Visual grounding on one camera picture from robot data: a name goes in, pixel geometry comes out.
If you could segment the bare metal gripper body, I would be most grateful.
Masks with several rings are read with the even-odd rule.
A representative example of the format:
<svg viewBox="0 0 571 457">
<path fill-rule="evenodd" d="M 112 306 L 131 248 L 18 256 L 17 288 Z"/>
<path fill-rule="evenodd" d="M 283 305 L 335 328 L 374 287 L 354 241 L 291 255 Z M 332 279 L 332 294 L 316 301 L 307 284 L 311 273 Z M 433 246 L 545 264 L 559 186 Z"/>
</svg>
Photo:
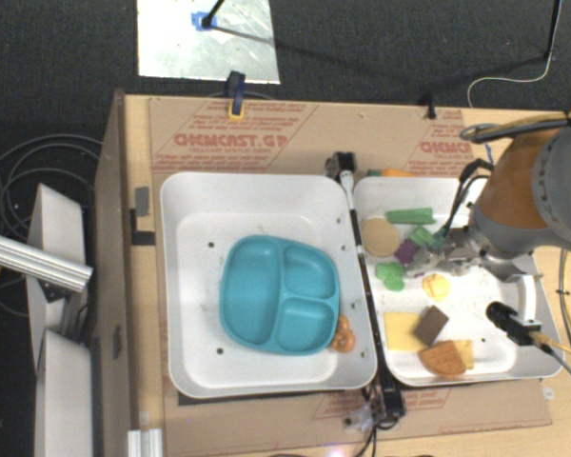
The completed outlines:
<svg viewBox="0 0 571 457">
<path fill-rule="evenodd" d="M 449 263 L 467 261 L 472 268 L 481 268 L 485 256 L 486 238 L 472 228 L 451 228 L 440 249 L 441 264 L 450 272 Z"/>
</svg>

